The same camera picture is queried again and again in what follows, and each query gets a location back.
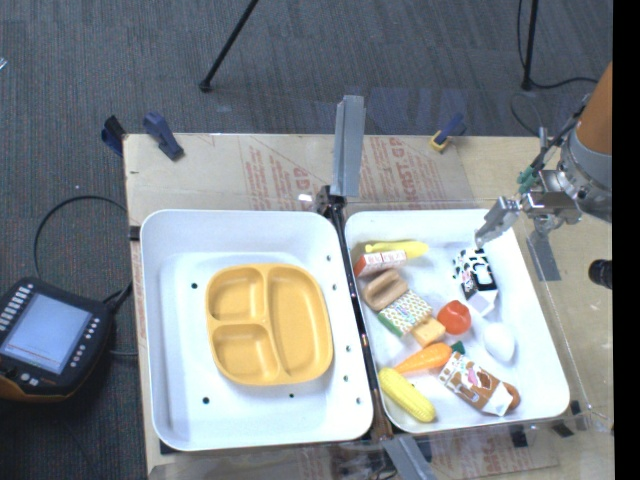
toy tomato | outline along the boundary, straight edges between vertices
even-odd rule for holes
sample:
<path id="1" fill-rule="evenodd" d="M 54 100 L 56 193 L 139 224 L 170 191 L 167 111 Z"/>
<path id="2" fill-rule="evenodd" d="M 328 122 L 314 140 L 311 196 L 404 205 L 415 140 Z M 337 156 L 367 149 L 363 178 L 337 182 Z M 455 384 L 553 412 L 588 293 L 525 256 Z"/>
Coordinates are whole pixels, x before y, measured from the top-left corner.
<path id="1" fill-rule="evenodd" d="M 452 300 L 442 306 L 437 319 L 449 334 L 462 334 L 471 327 L 469 308 L 458 300 Z"/>

toy food package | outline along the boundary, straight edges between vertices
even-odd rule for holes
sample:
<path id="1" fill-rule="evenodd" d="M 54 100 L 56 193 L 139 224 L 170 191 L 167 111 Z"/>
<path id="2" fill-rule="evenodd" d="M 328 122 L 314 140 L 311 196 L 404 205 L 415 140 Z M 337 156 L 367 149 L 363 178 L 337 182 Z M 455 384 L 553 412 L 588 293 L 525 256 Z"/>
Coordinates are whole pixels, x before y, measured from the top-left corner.
<path id="1" fill-rule="evenodd" d="M 406 262 L 407 253 L 402 249 L 365 253 L 360 256 L 353 266 L 353 273 L 356 277 L 362 277 L 373 272 L 380 272 L 392 267 L 400 267 Z"/>
<path id="2" fill-rule="evenodd" d="M 504 416 L 513 402 L 513 396 L 504 382 L 460 352 L 451 354 L 438 379 L 482 412 Z"/>
<path id="3" fill-rule="evenodd" d="M 407 290 L 382 311 L 378 319 L 395 335 L 404 336 L 415 326 L 427 321 L 433 308 L 413 290 Z"/>
<path id="4" fill-rule="evenodd" d="M 484 249 L 462 249 L 453 264 L 465 299 L 485 316 L 495 307 L 498 286 Z"/>

yellow corn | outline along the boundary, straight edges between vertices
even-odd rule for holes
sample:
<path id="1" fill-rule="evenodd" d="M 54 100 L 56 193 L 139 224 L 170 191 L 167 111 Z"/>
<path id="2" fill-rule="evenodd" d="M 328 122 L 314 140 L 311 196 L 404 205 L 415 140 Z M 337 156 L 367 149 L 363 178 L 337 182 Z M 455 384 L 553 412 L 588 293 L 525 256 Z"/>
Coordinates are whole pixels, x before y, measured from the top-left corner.
<path id="1" fill-rule="evenodd" d="M 429 423 L 436 417 L 433 404 L 401 373 L 393 368 L 381 368 L 378 380 L 382 391 L 418 421 Z"/>

toy food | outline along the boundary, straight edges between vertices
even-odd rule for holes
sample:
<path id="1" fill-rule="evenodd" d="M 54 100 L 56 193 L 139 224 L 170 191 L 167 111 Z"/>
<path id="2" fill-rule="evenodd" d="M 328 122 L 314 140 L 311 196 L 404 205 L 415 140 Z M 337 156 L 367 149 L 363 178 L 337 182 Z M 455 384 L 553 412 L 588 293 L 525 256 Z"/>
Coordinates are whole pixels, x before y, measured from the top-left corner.
<path id="1" fill-rule="evenodd" d="M 520 405 L 520 393 L 515 387 L 513 387 L 508 382 L 503 382 L 503 384 L 507 388 L 507 391 L 509 392 L 509 394 L 513 397 L 513 400 L 509 404 L 509 407 L 507 407 L 507 411 L 512 411 L 513 409 L 515 409 Z"/>
<path id="2" fill-rule="evenodd" d="M 482 332 L 482 341 L 487 352 L 496 359 L 508 362 L 513 357 L 516 340 L 509 328 L 500 322 L 488 324 Z"/>
<path id="3" fill-rule="evenodd" d="M 353 273 L 356 277 L 363 277 L 388 268 L 400 267 L 406 262 L 407 254 L 402 249 L 365 253 L 353 266 Z"/>
<path id="4" fill-rule="evenodd" d="M 378 312 L 380 320 L 397 336 L 406 335 L 411 329 L 431 318 L 433 308 L 413 290 L 407 290 L 401 297 Z"/>
<path id="5" fill-rule="evenodd" d="M 436 409 L 429 399 L 393 368 L 381 368 L 378 380 L 380 389 L 418 421 L 429 423 L 436 417 Z"/>
<path id="6" fill-rule="evenodd" d="M 411 335 L 420 343 L 421 347 L 426 347 L 434 341 L 438 341 L 446 329 L 437 318 L 431 317 L 426 322 L 416 325 L 411 329 Z"/>
<path id="7" fill-rule="evenodd" d="M 451 357 L 453 350 L 446 343 L 439 341 L 411 354 L 404 361 L 393 367 L 398 373 L 415 372 L 428 368 L 444 366 Z"/>
<path id="8" fill-rule="evenodd" d="M 488 414 L 504 416 L 514 403 L 504 382 L 459 352 L 451 354 L 438 379 L 465 402 Z"/>
<path id="9" fill-rule="evenodd" d="M 442 306 L 436 318 L 449 334 L 463 334 L 471 327 L 469 308 L 459 300 L 454 299 Z"/>
<path id="10" fill-rule="evenodd" d="M 460 340 L 456 341 L 453 345 L 451 345 L 451 350 L 453 352 L 460 352 L 462 355 L 467 353 L 467 351 L 464 348 L 464 343 L 462 343 Z"/>
<path id="11" fill-rule="evenodd" d="M 362 298 L 371 309 L 380 311 L 408 289 L 407 282 L 400 277 L 398 271 L 389 269 L 366 284 L 362 290 Z"/>
<path id="12" fill-rule="evenodd" d="M 495 307 L 498 286 L 484 249 L 462 249 L 453 264 L 453 277 L 460 281 L 465 300 L 481 316 L 487 315 Z"/>
<path id="13" fill-rule="evenodd" d="M 365 252 L 383 252 L 402 249 L 407 254 L 407 259 L 422 256 L 429 250 L 429 246 L 424 242 L 415 240 L 404 240 L 401 242 L 378 242 L 364 246 Z"/>

metal bracket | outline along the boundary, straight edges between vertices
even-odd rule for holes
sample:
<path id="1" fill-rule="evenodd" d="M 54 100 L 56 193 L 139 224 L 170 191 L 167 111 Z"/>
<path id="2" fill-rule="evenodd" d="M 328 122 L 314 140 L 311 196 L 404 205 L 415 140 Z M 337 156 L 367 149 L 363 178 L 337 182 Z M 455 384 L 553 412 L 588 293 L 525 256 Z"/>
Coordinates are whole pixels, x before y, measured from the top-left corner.
<path id="1" fill-rule="evenodd" d="M 365 114 L 362 96 L 344 96 L 338 103 L 333 148 L 333 183 L 330 190 L 332 195 L 360 195 Z"/>
<path id="2" fill-rule="evenodd" d="M 475 242 L 478 249 L 494 238 L 499 237 L 520 215 L 520 206 L 516 201 L 504 196 L 498 197 L 491 209 L 484 216 L 485 223 L 475 232 Z"/>
<path id="3" fill-rule="evenodd" d="M 527 247 L 533 259 L 538 280 L 560 281 L 560 271 L 553 256 L 548 236 L 537 230 L 532 231 L 527 238 Z"/>
<path id="4" fill-rule="evenodd" d="M 413 436 L 397 435 L 382 446 L 403 480 L 438 480 Z"/>

